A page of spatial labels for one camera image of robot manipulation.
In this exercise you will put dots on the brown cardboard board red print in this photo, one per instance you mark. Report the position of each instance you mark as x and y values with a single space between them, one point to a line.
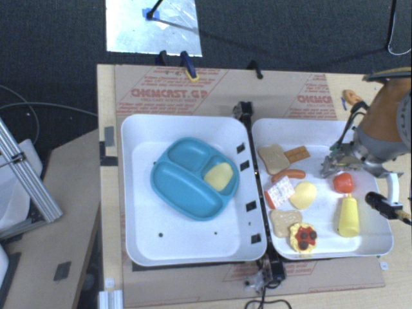
277 89

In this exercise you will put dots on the brown biscuit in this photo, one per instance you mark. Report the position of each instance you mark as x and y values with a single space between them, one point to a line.
297 154

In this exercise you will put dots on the orange carrot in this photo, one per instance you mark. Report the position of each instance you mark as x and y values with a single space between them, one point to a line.
269 201

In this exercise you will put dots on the yellow potato chip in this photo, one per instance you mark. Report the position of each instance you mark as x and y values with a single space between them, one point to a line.
218 176
303 195

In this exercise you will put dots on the white and red packet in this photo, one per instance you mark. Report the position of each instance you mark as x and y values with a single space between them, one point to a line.
280 190

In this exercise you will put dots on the tan bread slice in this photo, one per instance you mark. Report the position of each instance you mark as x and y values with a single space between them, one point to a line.
273 159
283 221

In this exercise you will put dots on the black cylinder on white bracket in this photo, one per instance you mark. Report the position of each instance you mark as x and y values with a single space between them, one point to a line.
383 204

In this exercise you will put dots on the orange sausage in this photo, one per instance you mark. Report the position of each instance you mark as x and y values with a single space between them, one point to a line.
289 174

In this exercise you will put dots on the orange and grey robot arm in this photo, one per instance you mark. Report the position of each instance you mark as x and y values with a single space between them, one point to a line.
384 114

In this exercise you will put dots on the yellow mustard bottle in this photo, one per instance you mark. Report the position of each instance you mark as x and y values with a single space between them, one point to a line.
349 216

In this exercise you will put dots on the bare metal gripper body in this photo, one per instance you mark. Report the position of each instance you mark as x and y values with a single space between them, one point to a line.
354 158

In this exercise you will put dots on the white plastic tray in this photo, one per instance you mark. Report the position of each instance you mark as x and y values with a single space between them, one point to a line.
325 224
180 237

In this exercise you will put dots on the blue divided plate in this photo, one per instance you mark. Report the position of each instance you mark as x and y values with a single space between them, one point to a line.
180 185

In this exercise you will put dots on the tan doughnut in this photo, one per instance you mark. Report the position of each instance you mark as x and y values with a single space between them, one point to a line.
351 97

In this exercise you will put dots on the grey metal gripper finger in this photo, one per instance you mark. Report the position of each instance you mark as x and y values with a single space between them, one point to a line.
343 168
327 169

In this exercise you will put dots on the thin black rod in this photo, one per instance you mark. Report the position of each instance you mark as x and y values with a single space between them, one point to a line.
257 179

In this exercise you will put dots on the red orange pepper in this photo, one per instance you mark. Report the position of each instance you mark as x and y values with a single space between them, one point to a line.
343 183

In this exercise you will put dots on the yellow pasta with red sauce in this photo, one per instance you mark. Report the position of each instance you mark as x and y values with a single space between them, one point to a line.
303 237

